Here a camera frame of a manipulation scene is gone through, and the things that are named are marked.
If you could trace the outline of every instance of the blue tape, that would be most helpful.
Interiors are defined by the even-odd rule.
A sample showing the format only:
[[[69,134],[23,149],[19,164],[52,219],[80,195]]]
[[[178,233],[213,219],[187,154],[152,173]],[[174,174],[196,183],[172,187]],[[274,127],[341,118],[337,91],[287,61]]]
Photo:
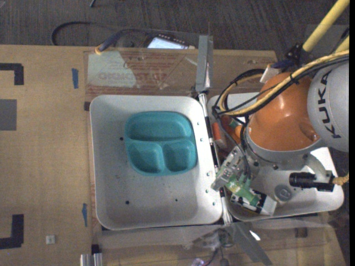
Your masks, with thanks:
[[[79,70],[72,68],[73,85],[75,89],[79,88]]]
[[[84,223],[85,223],[86,227],[88,226],[88,208],[87,208],[87,206],[88,205],[86,203],[83,203],[82,214],[84,217]]]

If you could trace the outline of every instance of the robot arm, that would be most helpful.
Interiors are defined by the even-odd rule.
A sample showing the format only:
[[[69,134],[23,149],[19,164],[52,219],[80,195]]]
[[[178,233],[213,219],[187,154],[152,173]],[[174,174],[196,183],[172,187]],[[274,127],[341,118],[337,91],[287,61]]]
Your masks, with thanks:
[[[348,152],[348,58],[347,50],[317,59],[293,73],[276,75],[266,82],[254,104],[241,108],[243,103],[229,109],[228,93],[238,82],[255,77],[255,72],[251,70],[237,77],[222,92],[213,111],[217,119],[228,116],[235,120],[224,121],[233,127],[222,128],[234,140],[240,139],[241,144],[235,142],[236,147],[220,167],[211,187],[217,190],[225,186],[232,193],[231,201],[234,198],[236,203],[247,202],[255,212],[268,208],[269,214],[275,210],[278,198],[250,187],[259,174],[293,171],[288,183],[292,189],[332,192],[336,178],[310,152],[319,147]],[[238,117],[245,117],[245,123]],[[236,121],[242,122],[244,128],[235,129]],[[313,172],[304,171],[305,166]],[[262,198],[275,203],[266,207]]]

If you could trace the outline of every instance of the cardboard surface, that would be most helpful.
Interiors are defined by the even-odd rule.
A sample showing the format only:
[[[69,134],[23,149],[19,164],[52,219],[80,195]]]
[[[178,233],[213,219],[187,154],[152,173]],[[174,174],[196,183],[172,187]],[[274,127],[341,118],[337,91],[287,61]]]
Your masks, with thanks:
[[[2,63],[24,66],[24,85],[0,71],[0,98],[17,101],[16,131],[0,131],[0,233],[24,214],[24,243],[1,265],[77,265],[91,252],[84,48],[0,46]],[[74,89],[72,68],[79,71]],[[88,205],[88,225],[82,214]],[[56,243],[46,245],[46,235]]]
[[[95,243],[93,229],[100,229],[92,217],[95,200],[94,180],[90,178],[92,170],[89,168],[90,129],[88,112],[83,108],[87,97],[100,94],[94,91],[85,96],[88,92],[84,81],[86,57],[93,52],[92,48],[0,45],[0,49],[1,63],[24,66],[24,85],[15,86],[13,73],[0,71],[0,99],[17,100],[16,131],[0,131],[0,238],[11,234],[12,215],[24,214],[24,242],[19,248],[0,249],[0,264],[78,265],[80,255],[90,253],[90,246]],[[143,52],[140,49],[120,52],[125,51],[127,55],[121,56],[128,59],[134,58],[133,53]],[[175,67],[164,81],[168,84],[166,88],[174,90],[157,89],[157,94],[162,91],[173,94],[176,88],[179,94],[189,93],[196,72],[197,50],[182,50],[176,54],[182,54],[181,59],[175,61]],[[215,50],[214,56],[217,87],[225,86],[243,71],[263,68],[275,61],[273,52]],[[73,83],[75,70],[72,69],[78,72],[77,89]],[[181,80],[184,75],[189,81]],[[142,80],[149,84],[154,74],[146,76],[147,79]],[[239,88],[240,92],[256,91],[260,86],[258,83],[245,85]],[[147,91],[127,86],[114,87],[113,91],[122,94],[143,92]],[[55,244],[46,245],[45,237],[52,234]],[[314,248],[309,243],[299,243],[292,249],[267,249],[267,254],[271,260],[286,256],[288,260],[284,261],[292,261],[292,265],[307,265],[308,261],[319,262],[318,265],[344,265],[333,230],[327,228],[322,233],[309,232],[308,235],[321,243]],[[238,264],[251,264],[249,258],[235,248],[228,255],[235,257]],[[210,252],[186,251],[179,246],[104,252],[104,259],[110,261],[107,265],[191,265],[193,258],[199,256],[208,259]]]
[[[0,71],[0,99],[17,102],[16,131],[0,131],[0,219],[8,222],[13,214],[24,214],[24,243],[0,250],[0,261],[4,265],[76,265],[81,254],[90,253],[92,229],[99,227],[92,218],[94,180],[90,183],[88,112],[83,109],[84,57],[93,48],[0,45],[0,49],[1,63],[24,68],[23,85],[14,85],[13,71]],[[174,51],[174,56],[170,50],[120,49],[120,53],[129,61],[140,88],[116,87],[113,93],[153,93],[152,82],[156,84],[154,80],[163,74],[169,81],[166,88],[173,88],[168,94],[176,94],[176,88],[179,94],[189,93],[197,50]],[[230,74],[275,61],[274,52],[215,50],[215,55],[219,68],[215,72],[226,81]],[[141,61],[148,62],[148,75]],[[78,73],[77,84],[74,73]],[[10,229],[6,223],[0,225],[3,235]],[[56,243],[46,245],[45,237],[51,234]]]

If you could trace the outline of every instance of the yellow cable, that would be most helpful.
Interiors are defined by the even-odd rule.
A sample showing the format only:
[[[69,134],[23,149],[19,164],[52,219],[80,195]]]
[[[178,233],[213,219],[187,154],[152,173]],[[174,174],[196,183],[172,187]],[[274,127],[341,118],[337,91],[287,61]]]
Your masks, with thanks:
[[[349,181],[349,173],[345,176],[333,178],[333,183],[337,185],[343,185]]]
[[[350,0],[338,0],[328,14],[323,18],[318,27],[314,30],[311,36],[305,41],[302,48],[306,52],[311,52],[320,39],[329,30],[332,24],[344,12],[346,7],[350,4]]]
[[[238,81],[238,84],[241,84],[245,81],[248,81],[250,79],[256,79],[256,78],[261,78],[262,74],[255,74],[249,77],[246,77],[244,79],[241,79],[240,81]],[[229,94],[229,92],[235,88],[237,86],[236,83],[232,83],[227,89],[226,91],[221,95],[220,101],[218,102],[217,106],[220,108],[221,111],[226,111],[226,108],[224,107],[224,100],[227,97],[227,95]]]
[[[101,46],[101,44],[100,45],[98,45],[97,47],[95,47],[95,53],[97,54],[97,55],[102,55],[102,51],[100,51],[100,46]]]
[[[345,51],[342,51],[342,52],[333,53],[333,54],[328,55],[328,56],[320,57],[320,58],[318,58],[318,59],[306,64],[305,66],[299,68],[298,70],[296,70],[294,73],[292,73],[290,76],[288,76],[284,81],[282,81],[279,84],[277,84],[275,88],[270,90],[264,97],[262,97],[261,99],[256,101],[254,104],[248,106],[247,108],[240,109],[238,111],[226,112],[225,114],[228,114],[228,115],[240,115],[240,114],[248,113],[248,112],[252,111],[254,108],[262,105],[263,103],[265,103],[269,98],[271,98],[274,94],[276,94],[279,90],[281,90],[285,85],[287,85],[290,82],[293,83],[293,80],[292,80],[293,78],[299,76],[300,74],[304,73],[308,69],[311,69],[312,67],[314,67],[314,66],[316,66],[318,64],[326,63],[326,62],[329,62],[331,60],[337,59],[339,57],[342,57],[342,56],[345,56],[345,55],[348,55],[348,54],[349,54],[349,50],[345,50]],[[219,107],[220,107],[220,110],[222,112],[226,111],[226,109],[223,106],[223,102],[224,102],[224,99],[225,99],[226,95],[228,94],[228,92],[230,90],[231,90],[231,88],[227,89],[225,91],[225,93],[220,98]]]
[[[348,35],[348,37],[343,40],[343,42],[338,46],[335,52],[341,52],[347,50],[349,49],[349,46],[350,46],[350,35]]]

